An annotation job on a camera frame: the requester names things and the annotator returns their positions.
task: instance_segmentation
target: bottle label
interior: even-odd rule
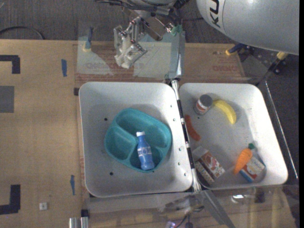
[[[205,114],[208,110],[209,110],[210,107],[207,107],[207,106],[204,106],[200,100],[198,100],[195,104],[195,107],[194,107],[194,111],[197,113],[197,114]]]
[[[148,146],[148,147],[140,147],[137,149],[138,151],[138,156],[141,157],[141,156],[145,156],[147,154],[151,154],[152,155],[152,152],[151,152],[151,147]]]

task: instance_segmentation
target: teal plate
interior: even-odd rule
[[[144,131],[146,141],[151,146],[155,167],[142,170],[137,154],[136,132]],[[155,171],[164,161],[172,143],[170,128],[158,119],[133,108],[119,112],[108,128],[104,147],[106,152],[115,160],[141,172]]]

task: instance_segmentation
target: gray floor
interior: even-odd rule
[[[184,19],[201,17],[191,0],[180,11]],[[40,31],[48,40],[77,40],[86,34],[89,25],[95,27],[93,40],[113,41],[113,28],[127,24],[120,8],[94,3],[94,0],[0,0],[0,30],[12,26],[26,26]],[[185,21],[187,42],[197,43],[237,43],[203,20]],[[29,29],[15,29],[0,34],[0,38],[39,39]],[[254,60],[263,62],[261,70],[267,70],[276,52],[257,49]],[[278,132],[282,151],[285,157],[292,156],[293,162],[287,161],[290,169],[299,173],[299,57],[289,55],[286,65],[280,66],[281,73],[272,74],[267,80],[276,112],[271,113],[274,127]],[[265,99],[269,100],[267,90],[261,85]],[[297,183],[295,173],[291,170],[288,183]]]

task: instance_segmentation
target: plastic water bottle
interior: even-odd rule
[[[152,159],[151,146],[145,139],[145,132],[137,132],[136,136],[138,137],[137,152],[142,164],[141,168],[145,171],[153,169],[155,167],[155,164]]]

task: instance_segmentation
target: kuka logo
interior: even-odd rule
[[[213,1],[216,5],[215,9],[212,8],[212,7],[209,8],[210,9],[210,16],[212,18],[212,23],[215,26],[221,28],[220,25],[218,24],[218,22],[219,22],[219,16],[218,16],[219,11],[218,10],[219,10],[219,6],[220,6],[220,0],[211,0],[211,1]]]

